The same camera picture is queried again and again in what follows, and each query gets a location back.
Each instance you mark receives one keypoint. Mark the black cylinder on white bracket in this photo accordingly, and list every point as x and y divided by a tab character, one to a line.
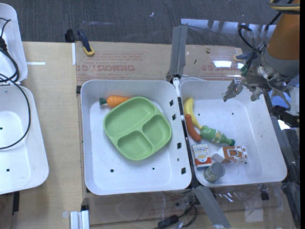
287	114

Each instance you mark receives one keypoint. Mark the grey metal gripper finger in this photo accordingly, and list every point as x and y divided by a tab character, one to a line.
232	89
256	94

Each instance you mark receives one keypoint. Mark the yellow banana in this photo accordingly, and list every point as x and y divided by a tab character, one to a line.
189	106

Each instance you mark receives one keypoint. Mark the orange carrot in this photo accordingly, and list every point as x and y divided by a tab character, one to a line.
115	100

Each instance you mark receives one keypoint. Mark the red sausage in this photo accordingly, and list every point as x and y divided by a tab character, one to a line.
191	129

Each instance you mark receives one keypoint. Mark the small green can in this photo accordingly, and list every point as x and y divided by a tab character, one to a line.
214	173

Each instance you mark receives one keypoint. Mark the green bottle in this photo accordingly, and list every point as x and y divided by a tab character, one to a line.
214	135

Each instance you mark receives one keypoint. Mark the white and orange packet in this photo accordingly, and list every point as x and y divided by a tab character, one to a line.
201	155

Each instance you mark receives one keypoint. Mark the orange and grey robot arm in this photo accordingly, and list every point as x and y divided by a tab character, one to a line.
284	34

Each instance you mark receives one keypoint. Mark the green divided plate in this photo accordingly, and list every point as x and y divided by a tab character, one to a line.
133	125

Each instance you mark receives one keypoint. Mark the white and orange carton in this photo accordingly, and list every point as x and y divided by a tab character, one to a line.
232	154

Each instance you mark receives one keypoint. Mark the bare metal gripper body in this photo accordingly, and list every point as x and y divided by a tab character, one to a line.
258	81

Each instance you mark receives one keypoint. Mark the brown cardboard board, red print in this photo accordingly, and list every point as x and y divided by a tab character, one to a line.
147	61

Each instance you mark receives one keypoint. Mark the white plastic tray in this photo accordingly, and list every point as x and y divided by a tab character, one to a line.
21	151
12	32
133	175
250	137

